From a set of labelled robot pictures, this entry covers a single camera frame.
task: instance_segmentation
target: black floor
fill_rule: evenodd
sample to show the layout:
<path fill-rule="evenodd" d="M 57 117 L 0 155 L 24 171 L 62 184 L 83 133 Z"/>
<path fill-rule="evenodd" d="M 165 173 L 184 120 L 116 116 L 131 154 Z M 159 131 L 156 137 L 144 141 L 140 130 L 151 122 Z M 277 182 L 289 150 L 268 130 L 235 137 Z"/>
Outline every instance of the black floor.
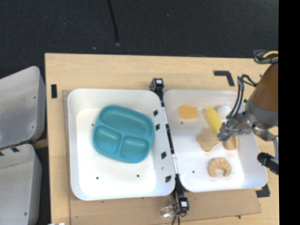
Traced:
<path fill-rule="evenodd" d="M 278 50 L 278 23 L 279 0 L 0 0 L 0 78 L 31 65 L 45 77 L 44 53 L 250 58 Z"/>

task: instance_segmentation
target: blue plate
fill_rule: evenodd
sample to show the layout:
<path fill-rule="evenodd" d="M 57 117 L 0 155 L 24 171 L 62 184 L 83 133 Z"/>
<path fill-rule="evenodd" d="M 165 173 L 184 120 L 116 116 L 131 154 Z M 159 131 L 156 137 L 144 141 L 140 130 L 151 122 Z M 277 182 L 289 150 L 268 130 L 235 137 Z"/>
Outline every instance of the blue plate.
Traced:
<path fill-rule="evenodd" d="M 118 105 L 103 108 L 93 130 L 93 144 L 98 152 L 127 163 L 143 161 L 153 137 L 154 125 L 148 116 Z"/>

